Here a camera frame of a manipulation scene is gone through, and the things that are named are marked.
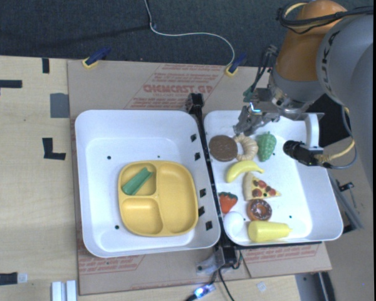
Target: yellow toy banana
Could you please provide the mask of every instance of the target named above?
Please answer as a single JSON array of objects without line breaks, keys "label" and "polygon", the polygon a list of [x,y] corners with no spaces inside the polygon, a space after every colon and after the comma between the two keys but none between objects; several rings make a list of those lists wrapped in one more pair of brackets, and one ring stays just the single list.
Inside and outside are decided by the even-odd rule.
[{"label": "yellow toy banana", "polygon": [[227,171],[226,181],[230,183],[241,173],[252,171],[263,173],[264,169],[260,168],[254,161],[240,161],[234,163]]}]

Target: white wire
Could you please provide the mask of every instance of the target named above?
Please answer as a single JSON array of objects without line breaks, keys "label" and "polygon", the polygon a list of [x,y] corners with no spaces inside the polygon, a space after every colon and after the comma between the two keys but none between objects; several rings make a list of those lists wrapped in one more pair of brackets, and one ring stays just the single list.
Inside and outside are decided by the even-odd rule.
[{"label": "white wire", "polygon": [[182,36],[193,36],[193,35],[200,35],[201,34],[201,35],[212,36],[212,37],[216,37],[216,38],[222,39],[225,43],[227,43],[227,45],[230,47],[231,52],[232,52],[231,61],[226,66],[229,66],[229,65],[232,64],[232,62],[234,61],[236,55],[235,55],[234,48],[232,47],[232,44],[230,44],[230,42],[227,39],[225,39],[222,36],[219,36],[218,34],[205,33],[205,32],[198,32],[198,33],[178,33],[178,34],[170,34],[170,33],[161,33],[161,32],[158,32],[153,27],[153,25],[152,25],[152,14],[150,13],[148,2],[147,2],[147,0],[144,0],[144,2],[145,2],[146,11],[148,12],[148,16],[149,16],[150,30],[152,30],[155,34],[159,34],[161,36],[166,36],[166,37],[182,37]]}]

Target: egg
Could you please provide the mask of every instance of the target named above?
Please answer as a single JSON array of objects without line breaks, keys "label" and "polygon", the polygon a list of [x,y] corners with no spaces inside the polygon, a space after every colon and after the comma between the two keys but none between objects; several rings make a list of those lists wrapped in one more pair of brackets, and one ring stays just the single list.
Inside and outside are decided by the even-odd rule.
[{"label": "egg", "polygon": [[224,216],[224,229],[226,230],[226,233],[230,237],[236,236],[244,227],[244,218],[243,216],[238,212],[228,212]]}]

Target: yellow divided tray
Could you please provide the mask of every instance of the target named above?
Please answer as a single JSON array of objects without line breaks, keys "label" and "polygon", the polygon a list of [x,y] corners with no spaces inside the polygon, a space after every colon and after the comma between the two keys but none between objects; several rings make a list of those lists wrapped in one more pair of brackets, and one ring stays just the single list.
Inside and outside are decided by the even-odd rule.
[{"label": "yellow divided tray", "polygon": [[176,162],[126,165],[118,176],[118,204],[125,227],[138,235],[182,235],[198,221],[194,180]]}]

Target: flattened cardboard box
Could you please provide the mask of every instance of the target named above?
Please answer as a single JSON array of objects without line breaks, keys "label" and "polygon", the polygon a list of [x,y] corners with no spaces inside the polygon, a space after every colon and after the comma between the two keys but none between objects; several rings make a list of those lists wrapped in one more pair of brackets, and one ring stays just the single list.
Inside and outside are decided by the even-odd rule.
[{"label": "flattened cardboard box", "polygon": [[[87,70],[81,60],[68,61],[71,147],[75,190],[80,295],[202,284],[210,276],[198,275],[196,265],[213,248],[149,255],[99,258],[82,240],[75,119],[90,109],[184,110],[190,93],[203,94],[205,115],[213,110],[240,110],[243,92],[252,85],[257,68],[240,67],[233,77],[223,66],[99,61]],[[264,75],[258,86],[266,86]],[[261,278],[331,270],[324,243],[242,250],[245,266],[227,270],[225,280]]]}]

